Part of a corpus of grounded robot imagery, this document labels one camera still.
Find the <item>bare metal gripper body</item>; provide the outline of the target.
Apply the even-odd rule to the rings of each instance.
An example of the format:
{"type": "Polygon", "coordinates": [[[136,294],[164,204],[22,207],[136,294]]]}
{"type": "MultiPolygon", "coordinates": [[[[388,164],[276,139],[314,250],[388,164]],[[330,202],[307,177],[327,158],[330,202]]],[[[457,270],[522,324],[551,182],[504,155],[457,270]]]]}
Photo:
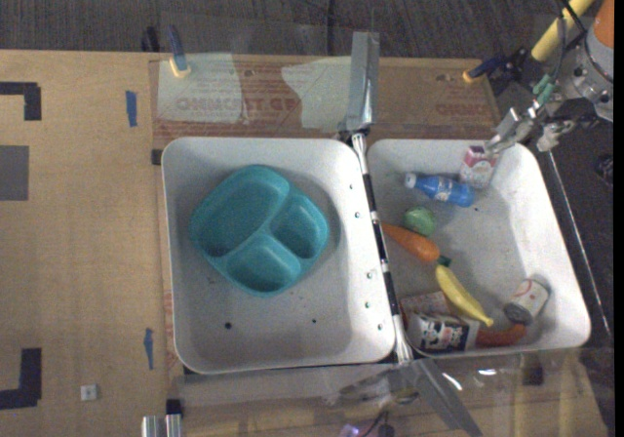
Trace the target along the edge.
{"type": "Polygon", "coordinates": [[[549,118],[577,117],[593,110],[600,119],[613,122],[612,77],[595,63],[585,47],[575,47],[565,55],[546,109],[549,118]]]}

